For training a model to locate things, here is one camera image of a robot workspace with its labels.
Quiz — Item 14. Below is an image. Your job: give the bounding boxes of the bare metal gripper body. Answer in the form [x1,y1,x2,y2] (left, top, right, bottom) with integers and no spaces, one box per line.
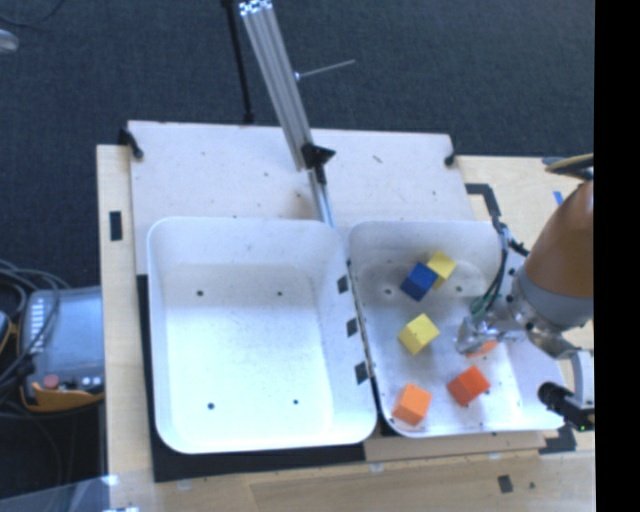
[474,298,577,359]

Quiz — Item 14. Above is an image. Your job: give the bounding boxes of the white plastic tray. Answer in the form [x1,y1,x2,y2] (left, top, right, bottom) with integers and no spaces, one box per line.
[146,215,379,456]
[345,219,569,440]

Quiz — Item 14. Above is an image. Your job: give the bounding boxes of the large yellow cube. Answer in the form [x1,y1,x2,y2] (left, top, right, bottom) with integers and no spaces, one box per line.
[397,312,442,357]

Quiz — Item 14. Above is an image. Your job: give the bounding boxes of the red-orange cube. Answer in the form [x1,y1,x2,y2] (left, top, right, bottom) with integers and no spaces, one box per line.
[445,365,492,407]

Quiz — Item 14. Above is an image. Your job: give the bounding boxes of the blue cube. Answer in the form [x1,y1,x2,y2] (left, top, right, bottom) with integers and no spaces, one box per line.
[399,261,440,303]

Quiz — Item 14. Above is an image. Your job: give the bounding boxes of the small yellow cube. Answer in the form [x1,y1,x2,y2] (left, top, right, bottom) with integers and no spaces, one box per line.
[425,250,458,291]

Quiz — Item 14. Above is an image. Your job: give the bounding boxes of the light orange cube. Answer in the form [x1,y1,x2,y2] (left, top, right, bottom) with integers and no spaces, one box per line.
[390,382,433,428]

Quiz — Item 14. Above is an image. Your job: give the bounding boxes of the black cylinder on white bracket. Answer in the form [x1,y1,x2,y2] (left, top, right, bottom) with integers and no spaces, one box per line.
[536,348,595,434]

